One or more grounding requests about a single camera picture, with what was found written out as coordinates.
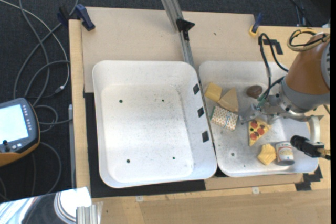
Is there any tan wedge slice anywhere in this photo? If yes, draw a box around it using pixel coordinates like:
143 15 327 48
217 87 240 113

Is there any pizza slice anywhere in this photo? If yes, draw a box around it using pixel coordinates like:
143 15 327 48
247 118 272 147

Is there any yellow cheese block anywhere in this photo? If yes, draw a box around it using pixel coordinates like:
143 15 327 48
204 82 223 103

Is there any pale wood board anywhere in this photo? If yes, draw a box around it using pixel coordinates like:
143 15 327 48
80 6 305 191

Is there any yellow ridged chip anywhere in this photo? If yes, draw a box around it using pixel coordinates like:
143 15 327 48
256 143 277 166

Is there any small white can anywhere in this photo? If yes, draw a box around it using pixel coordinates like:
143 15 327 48
275 141 296 166

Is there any brown oval potato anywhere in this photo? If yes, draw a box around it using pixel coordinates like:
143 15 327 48
246 84 264 99

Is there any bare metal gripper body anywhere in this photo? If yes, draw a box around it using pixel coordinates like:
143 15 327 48
251 93 311 122

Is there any white plastic tray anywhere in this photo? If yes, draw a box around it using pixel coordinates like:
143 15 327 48
91 60 218 189
198 60 320 178

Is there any patterned small carton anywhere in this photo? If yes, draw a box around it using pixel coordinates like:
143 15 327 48
209 105 239 132

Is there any black cylinder on white bracket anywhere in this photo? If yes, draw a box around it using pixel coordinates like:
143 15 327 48
290 115 327 158

